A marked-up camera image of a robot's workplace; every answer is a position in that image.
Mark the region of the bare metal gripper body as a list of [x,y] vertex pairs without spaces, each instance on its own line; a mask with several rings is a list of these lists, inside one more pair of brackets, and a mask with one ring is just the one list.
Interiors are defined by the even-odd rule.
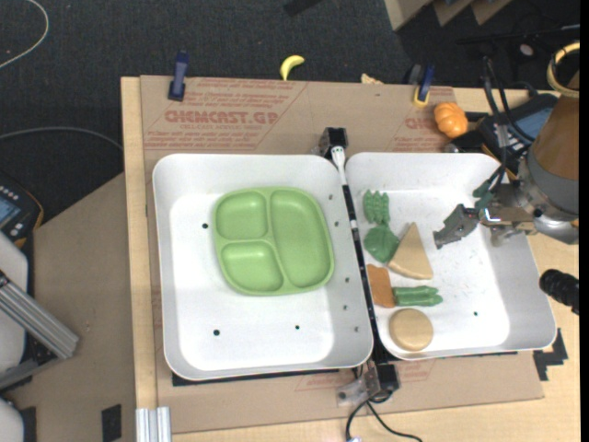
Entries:
[[479,221],[493,237],[512,237],[519,233],[536,234],[534,217],[519,202],[512,184],[501,184],[479,210]]

